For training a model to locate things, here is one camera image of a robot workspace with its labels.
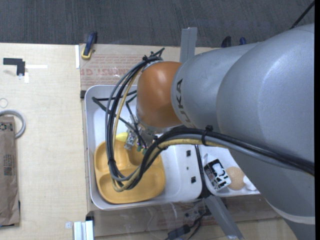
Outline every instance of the cardboard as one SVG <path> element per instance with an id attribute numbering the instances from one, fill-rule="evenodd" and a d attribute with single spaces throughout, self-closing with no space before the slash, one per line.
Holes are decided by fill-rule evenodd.
<path id="1" fill-rule="evenodd" d="M 15 120 L 0 116 L 0 225 L 20 220 Z"/>

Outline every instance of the gray carpet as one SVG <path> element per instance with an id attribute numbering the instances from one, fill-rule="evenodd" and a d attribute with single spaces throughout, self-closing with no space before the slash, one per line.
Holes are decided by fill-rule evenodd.
<path id="1" fill-rule="evenodd" d="M 198 28 L 197 47 L 263 41 L 291 27 L 313 0 L 0 0 L 0 42 L 180 46 Z M 315 8 L 300 25 L 315 21 Z"/>

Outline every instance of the white tray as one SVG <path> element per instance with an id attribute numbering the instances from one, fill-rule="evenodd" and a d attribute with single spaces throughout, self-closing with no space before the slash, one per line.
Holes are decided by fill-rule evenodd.
<path id="1" fill-rule="evenodd" d="M 113 90 L 113 85 L 95 85 L 85 94 L 85 115 L 88 146 L 90 194 L 92 202 L 102 210 L 115 210 L 149 205 L 164 204 L 169 202 L 187 202 L 199 197 L 202 190 L 201 176 L 195 148 L 191 145 L 171 146 L 161 153 L 165 172 L 165 187 L 157 197 L 137 203 L 112 204 L 107 202 L 99 193 L 95 177 L 94 154 L 96 147 L 105 140 L 105 112 L 92 101 L 92 97 L 108 98 Z M 133 113 L 136 111 L 136 100 L 130 103 Z M 129 121 L 130 115 L 124 106 L 121 117 Z M 119 121 L 117 134 L 126 132 L 124 123 Z"/>

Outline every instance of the black connector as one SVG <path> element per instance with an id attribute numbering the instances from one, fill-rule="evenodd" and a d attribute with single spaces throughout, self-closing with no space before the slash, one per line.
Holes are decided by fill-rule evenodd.
<path id="1" fill-rule="evenodd" d="M 174 240 L 182 235 L 185 235 L 190 232 L 190 227 L 188 225 L 183 225 L 175 230 L 172 230 L 168 233 L 168 239 Z"/>

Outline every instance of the tan round object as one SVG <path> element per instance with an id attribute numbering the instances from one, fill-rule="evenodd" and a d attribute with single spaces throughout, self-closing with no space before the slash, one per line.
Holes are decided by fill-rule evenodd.
<path id="1" fill-rule="evenodd" d="M 228 187 L 232 190 L 240 190 L 245 186 L 244 183 L 244 172 L 239 167 L 229 167 L 226 170 L 226 173 L 228 174 L 231 184 L 228 185 Z"/>

